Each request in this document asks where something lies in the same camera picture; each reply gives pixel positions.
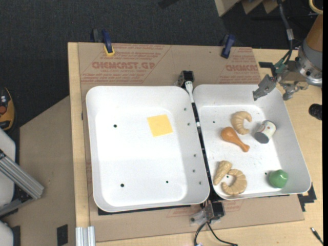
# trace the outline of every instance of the yellow sticky note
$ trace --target yellow sticky note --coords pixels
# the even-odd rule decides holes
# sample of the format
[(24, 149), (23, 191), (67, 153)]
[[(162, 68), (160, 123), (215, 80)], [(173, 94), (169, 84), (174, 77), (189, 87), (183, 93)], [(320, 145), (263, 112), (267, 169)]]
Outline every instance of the yellow sticky note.
[(173, 132), (167, 115), (148, 117), (147, 121), (153, 137), (163, 136)]

